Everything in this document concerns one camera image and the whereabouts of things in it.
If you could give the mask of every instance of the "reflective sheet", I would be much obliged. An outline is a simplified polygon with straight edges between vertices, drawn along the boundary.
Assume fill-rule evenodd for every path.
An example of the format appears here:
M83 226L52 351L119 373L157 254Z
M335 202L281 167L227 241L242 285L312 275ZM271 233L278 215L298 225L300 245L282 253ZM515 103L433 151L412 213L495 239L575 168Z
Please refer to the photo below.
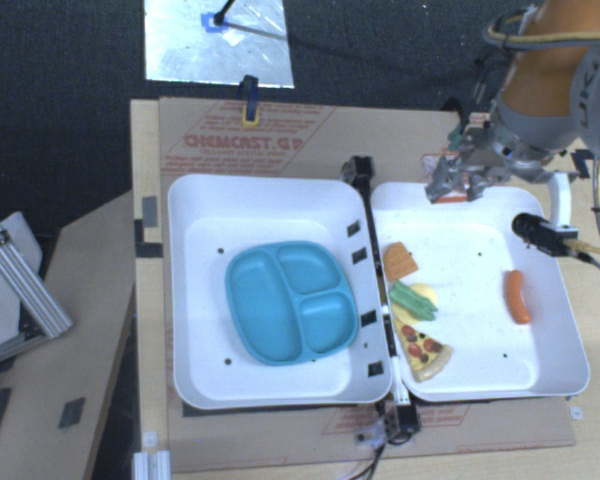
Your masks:
M282 0L144 0L148 80L293 88Z

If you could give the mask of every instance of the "blue divided plate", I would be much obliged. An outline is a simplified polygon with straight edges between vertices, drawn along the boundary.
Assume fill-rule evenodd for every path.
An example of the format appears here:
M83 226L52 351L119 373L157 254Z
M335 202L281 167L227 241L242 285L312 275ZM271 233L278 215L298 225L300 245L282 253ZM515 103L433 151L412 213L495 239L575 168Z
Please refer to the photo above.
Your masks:
M312 242L248 249L227 268L233 321L247 350L270 365L318 359L358 332L353 294L340 265Z

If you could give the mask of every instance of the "black carpet floor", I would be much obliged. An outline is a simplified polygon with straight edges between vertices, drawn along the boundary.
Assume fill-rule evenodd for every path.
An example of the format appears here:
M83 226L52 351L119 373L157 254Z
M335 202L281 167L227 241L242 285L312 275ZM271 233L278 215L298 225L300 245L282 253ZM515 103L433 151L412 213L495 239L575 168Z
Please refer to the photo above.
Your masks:
M541 1L283 0L296 87L261 97L467 107L482 27ZM143 0L0 0L0 218L50 233L128 191L131 99L235 97L146 81L143 17Z

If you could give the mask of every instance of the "toy food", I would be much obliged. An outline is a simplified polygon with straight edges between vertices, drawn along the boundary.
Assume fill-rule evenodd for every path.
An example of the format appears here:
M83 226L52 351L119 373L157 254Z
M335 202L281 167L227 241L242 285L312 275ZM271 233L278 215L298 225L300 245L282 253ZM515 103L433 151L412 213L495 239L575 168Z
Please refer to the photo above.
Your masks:
M522 272L512 270L505 279L507 306L513 320L518 324L531 322L531 314L522 300Z
M395 302L392 302L391 305L391 314L394 319L397 318L405 325L416 325L420 320L418 320L415 316L413 316L409 311L404 309L402 306L399 306Z
M401 281L397 281L389 290L389 299L402 306L419 320L435 320L435 312L438 311L432 302L422 295L418 295Z
M416 382L433 378L451 359L453 349L449 345L443 345L399 320L394 319L394 326Z
M418 270L418 264L402 242L396 242L387 247L382 256L382 262L384 273L390 283Z
M409 288L411 288L418 295L429 299L431 304L434 306L438 303L438 296L436 295L436 292L428 284L413 283L409 285Z

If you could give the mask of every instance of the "toy green vegetable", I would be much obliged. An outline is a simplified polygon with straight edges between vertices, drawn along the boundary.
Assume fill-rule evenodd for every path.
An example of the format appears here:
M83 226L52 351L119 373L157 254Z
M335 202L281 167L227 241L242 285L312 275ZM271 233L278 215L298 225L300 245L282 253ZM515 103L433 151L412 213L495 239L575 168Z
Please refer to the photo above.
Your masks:
M402 306L419 320L431 321L436 318L435 312L438 311L438 308L429 299L418 295L401 281L397 281L391 287L389 290L389 299Z

